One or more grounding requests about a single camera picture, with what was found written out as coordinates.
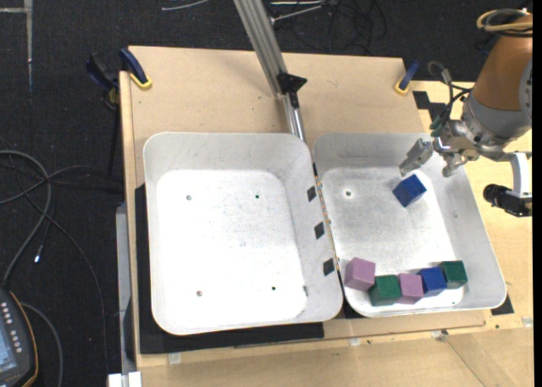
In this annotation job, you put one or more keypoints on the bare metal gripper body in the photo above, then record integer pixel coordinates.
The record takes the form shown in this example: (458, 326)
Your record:
(466, 142)

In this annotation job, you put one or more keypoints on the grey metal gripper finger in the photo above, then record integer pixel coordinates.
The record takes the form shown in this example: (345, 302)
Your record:
(417, 156)
(453, 165)

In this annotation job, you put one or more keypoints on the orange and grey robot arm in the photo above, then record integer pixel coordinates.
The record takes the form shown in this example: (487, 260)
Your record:
(504, 72)

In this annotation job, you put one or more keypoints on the blue cube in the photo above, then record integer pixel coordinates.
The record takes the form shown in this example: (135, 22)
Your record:
(433, 281)
(409, 190)

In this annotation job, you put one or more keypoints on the white plastic tray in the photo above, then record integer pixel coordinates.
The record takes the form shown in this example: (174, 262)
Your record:
(381, 233)
(228, 241)

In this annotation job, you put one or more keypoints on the green cube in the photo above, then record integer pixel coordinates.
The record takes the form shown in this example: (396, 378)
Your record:
(454, 274)
(385, 290)

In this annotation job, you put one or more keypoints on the purple cube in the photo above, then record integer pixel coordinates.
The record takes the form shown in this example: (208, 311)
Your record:
(360, 273)
(410, 288)

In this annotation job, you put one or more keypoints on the pale wood board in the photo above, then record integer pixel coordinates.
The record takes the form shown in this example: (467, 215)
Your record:
(211, 97)

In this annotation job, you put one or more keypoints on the black cylinder on white bracket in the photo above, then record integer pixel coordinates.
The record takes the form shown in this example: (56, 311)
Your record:
(508, 199)

